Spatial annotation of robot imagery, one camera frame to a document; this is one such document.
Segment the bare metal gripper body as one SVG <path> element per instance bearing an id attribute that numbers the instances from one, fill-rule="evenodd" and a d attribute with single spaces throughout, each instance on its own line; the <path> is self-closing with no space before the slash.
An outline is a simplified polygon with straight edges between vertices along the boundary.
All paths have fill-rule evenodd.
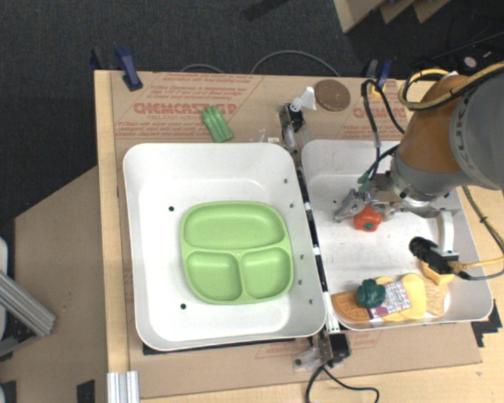
<path id="1" fill-rule="evenodd" d="M 375 209 L 391 205 L 398 212 L 411 212 L 419 217 L 436 217 L 440 210 L 433 206 L 436 196 L 422 193 L 397 175 L 375 175 L 363 183 L 366 202 Z"/>

